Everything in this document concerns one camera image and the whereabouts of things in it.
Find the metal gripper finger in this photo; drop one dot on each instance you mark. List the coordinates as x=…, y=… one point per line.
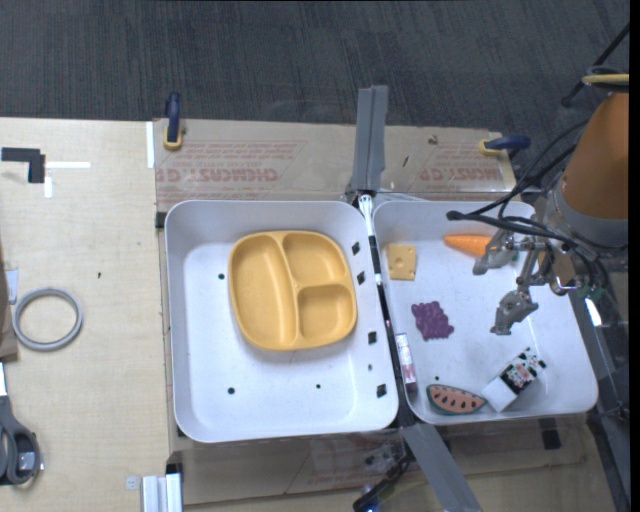
x=512, y=309
x=492, y=259

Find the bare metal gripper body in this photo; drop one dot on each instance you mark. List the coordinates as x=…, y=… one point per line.
x=542, y=260

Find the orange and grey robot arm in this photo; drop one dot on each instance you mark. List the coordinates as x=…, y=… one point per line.
x=600, y=165

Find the orange carrot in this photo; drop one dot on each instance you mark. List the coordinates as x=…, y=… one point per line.
x=467, y=243

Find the white plastic tray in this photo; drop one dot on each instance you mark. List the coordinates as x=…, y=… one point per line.
x=475, y=350
x=210, y=360

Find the white milk carton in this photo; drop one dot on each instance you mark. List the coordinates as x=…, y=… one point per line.
x=512, y=380

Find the purple grapes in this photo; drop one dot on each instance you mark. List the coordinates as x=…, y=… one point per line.
x=432, y=320

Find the yellow cheese wedge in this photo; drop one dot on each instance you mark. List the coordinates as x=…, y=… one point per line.
x=401, y=262

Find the watermelon slice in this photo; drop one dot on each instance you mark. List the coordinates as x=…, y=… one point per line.
x=452, y=400

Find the pink and maroon packet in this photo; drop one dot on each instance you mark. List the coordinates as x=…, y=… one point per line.
x=406, y=360

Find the yellow divided plate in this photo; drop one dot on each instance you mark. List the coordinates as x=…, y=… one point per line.
x=280, y=290

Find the brown cardboard board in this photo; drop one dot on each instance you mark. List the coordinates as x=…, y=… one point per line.
x=300, y=160

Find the grey scissors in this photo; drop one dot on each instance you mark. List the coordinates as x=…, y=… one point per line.
x=15, y=450

